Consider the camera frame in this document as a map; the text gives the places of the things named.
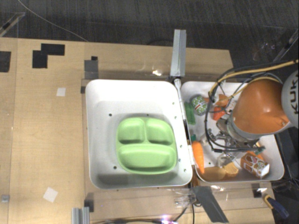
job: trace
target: green plate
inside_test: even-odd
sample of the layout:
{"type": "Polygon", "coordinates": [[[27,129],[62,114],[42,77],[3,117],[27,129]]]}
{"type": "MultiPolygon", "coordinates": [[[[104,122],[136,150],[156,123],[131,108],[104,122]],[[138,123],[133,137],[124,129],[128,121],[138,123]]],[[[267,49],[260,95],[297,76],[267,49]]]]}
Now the green plate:
{"type": "Polygon", "coordinates": [[[163,174],[177,164],[173,130],[160,119],[123,120],[117,128],[116,151],[120,165],[135,174],[163,174]]]}

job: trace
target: black floor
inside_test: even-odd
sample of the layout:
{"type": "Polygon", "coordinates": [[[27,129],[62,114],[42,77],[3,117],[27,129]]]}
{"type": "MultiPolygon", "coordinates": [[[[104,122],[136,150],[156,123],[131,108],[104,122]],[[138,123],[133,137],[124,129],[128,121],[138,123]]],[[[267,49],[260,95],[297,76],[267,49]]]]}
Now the black floor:
{"type": "MultiPolygon", "coordinates": [[[[272,61],[299,23],[299,0],[20,1],[47,21],[18,0],[0,0],[0,25],[14,13],[26,13],[7,37],[171,46],[173,30],[180,28],[187,30],[187,47],[228,49],[235,67],[272,61]]],[[[285,57],[295,58],[298,41],[285,57]]],[[[278,75],[285,80],[290,72],[284,69],[278,75]]],[[[298,152],[298,130],[287,134],[286,153],[298,152]]],[[[298,155],[286,159],[298,174],[298,155]]],[[[277,193],[277,199],[293,212],[285,223],[298,223],[299,195],[294,187],[290,190],[277,193]]]]}

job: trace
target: white plastic tray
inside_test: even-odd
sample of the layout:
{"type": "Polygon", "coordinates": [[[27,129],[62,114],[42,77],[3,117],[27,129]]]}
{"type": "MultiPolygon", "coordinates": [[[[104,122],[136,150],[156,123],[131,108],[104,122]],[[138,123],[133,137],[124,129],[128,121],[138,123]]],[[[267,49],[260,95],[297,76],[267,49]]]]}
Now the white plastic tray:
{"type": "MultiPolygon", "coordinates": [[[[182,99],[184,101],[190,102],[190,99],[197,94],[202,95],[203,97],[207,97],[208,91],[211,89],[213,84],[213,82],[186,82],[182,85],[181,89],[182,99]]],[[[223,85],[223,89],[226,94],[231,95],[234,93],[234,91],[239,85],[240,83],[225,83],[223,85]]],[[[196,124],[188,125],[190,134],[195,134],[197,139],[199,139],[204,134],[204,119],[204,116],[198,116],[195,114],[196,124]]],[[[208,116],[208,128],[211,128],[215,135],[219,132],[219,129],[216,126],[216,121],[212,119],[212,114],[208,116]]],[[[276,181],[281,179],[284,175],[285,169],[274,135],[263,136],[260,139],[259,143],[266,147],[262,155],[265,161],[270,164],[270,172],[262,180],[276,181]]],[[[207,168],[216,166],[217,157],[220,154],[211,151],[209,145],[203,146],[203,149],[205,167],[207,168]]],[[[239,154],[238,157],[239,158],[235,161],[236,167],[239,168],[238,175],[235,178],[218,182],[260,182],[261,179],[258,179],[257,177],[253,176],[248,171],[244,170],[238,165],[238,163],[240,163],[240,158],[242,157],[242,154],[239,154]]]]}
{"type": "Polygon", "coordinates": [[[101,189],[183,186],[192,167],[176,88],[164,81],[93,80],[86,87],[89,170],[101,189]],[[116,155],[116,130],[130,117],[168,122],[175,134],[178,162],[166,174],[137,175],[122,169],[116,155]]]}

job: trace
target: white paper square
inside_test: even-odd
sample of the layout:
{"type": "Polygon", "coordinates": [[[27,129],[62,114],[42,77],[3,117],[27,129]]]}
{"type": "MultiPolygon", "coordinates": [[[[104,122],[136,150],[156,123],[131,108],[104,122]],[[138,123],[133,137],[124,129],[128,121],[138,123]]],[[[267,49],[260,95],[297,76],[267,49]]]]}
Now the white paper square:
{"type": "Polygon", "coordinates": [[[47,188],[47,191],[43,195],[43,198],[46,199],[47,201],[53,203],[55,201],[57,194],[58,194],[58,192],[55,191],[54,189],[47,188]]]}
{"type": "Polygon", "coordinates": [[[66,88],[58,88],[56,96],[65,96],[66,88]]]}

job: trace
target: wooden tabletop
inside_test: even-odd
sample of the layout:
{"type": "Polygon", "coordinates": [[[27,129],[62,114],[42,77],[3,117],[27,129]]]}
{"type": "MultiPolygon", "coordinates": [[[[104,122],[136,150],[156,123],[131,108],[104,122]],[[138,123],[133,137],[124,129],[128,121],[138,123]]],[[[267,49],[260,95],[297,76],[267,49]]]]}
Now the wooden tabletop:
{"type": "MultiPolygon", "coordinates": [[[[72,208],[82,208],[85,199],[84,60],[98,57],[100,77],[161,79],[169,74],[172,48],[0,38],[0,51],[11,52],[9,72],[0,72],[0,194],[10,195],[8,203],[0,203],[0,223],[71,223],[72,208]],[[47,69],[33,69],[33,50],[41,50],[42,43],[64,44],[65,54],[48,56],[47,69]],[[57,96],[58,88],[65,88],[64,96],[57,96]],[[58,192],[54,202],[43,198],[47,188],[58,192]]],[[[209,80],[231,67],[227,50],[186,51],[186,73],[192,77],[209,80]]],[[[234,202],[224,212],[230,223],[248,223],[248,217],[251,223],[274,223],[271,210],[258,202],[249,209],[234,202]]],[[[199,209],[195,223],[211,223],[199,209]]],[[[180,223],[191,219],[188,210],[180,223]]]]}

